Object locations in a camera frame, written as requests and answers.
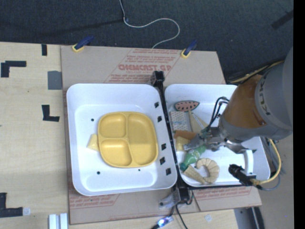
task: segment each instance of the brown oval toy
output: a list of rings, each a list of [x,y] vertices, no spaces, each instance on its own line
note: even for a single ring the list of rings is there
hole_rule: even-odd
[[[199,105],[197,101],[180,101],[175,103],[175,109],[186,112],[195,109]]]

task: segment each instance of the cardboard piece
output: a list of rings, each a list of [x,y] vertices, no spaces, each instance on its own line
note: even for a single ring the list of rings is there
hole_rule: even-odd
[[[167,215],[159,201],[171,189],[86,197],[73,187],[66,92],[77,83],[147,83],[153,71],[163,71],[165,87],[175,83],[225,83],[216,52],[194,51],[184,59],[180,50],[88,47],[79,53],[61,47],[62,88],[67,149],[70,224]],[[194,190],[196,203],[181,213],[261,205],[256,188],[232,187]]]

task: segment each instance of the white tray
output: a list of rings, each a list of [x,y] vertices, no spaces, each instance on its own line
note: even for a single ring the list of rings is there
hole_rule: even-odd
[[[203,85],[203,84],[173,84],[166,88],[165,99],[167,104],[167,110],[175,111],[174,104],[179,101],[194,100],[200,102],[200,104],[193,110],[193,112],[206,123],[210,122],[211,115],[215,102],[218,97],[225,96],[230,99],[236,86],[233,85]],[[218,119],[212,126],[218,125]],[[270,168],[264,152],[264,148],[259,137],[254,137],[248,141],[243,142],[243,145],[249,149],[256,149],[253,153],[252,163],[253,172],[257,175],[259,180],[265,180],[270,177]],[[183,162],[185,152],[176,152],[177,161],[180,164]],[[234,178],[228,171],[230,164],[236,164],[245,168],[245,165],[251,165],[246,163],[245,156],[243,154],[235,154],[227,147],[220,147],[220,150],[213,152],[206,150],[201,158],[209,158],[218,164],[220,167],[219,177],[215,183],[209,185],[202,185],[201,183],[186,177],[181,172],[183,180],[192,187],[208,187],[208,186],[230,186],[240,185],[239,181]],[[201,168],[198,170],[202,176],[207,176],[206,171]]]
[[[72,180],[86,196],[135,192],[172,187],[177,172],[158,91],[146,84],[76,84],[67,91]],[[99,152],[88,149],[99,119],[111,112],[135,111],[153,122],[159,154],[141,168],[106,164]]]

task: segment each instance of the green bottle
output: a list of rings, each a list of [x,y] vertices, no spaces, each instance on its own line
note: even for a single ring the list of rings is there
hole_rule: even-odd
[[[180,164],[180,169],[185,171],[190,164],[195,163],[200,158],[201,154],[205,150],[205,145],[201,145],[195,149],[189,150],[184,157],[184,161]]]

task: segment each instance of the yellow plate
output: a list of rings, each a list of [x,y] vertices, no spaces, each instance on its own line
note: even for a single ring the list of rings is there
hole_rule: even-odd
[[[113,167],[143,167],[153,163],[158,156],[153,122],[138,112],[102,116],[98,141],[103,160]]]

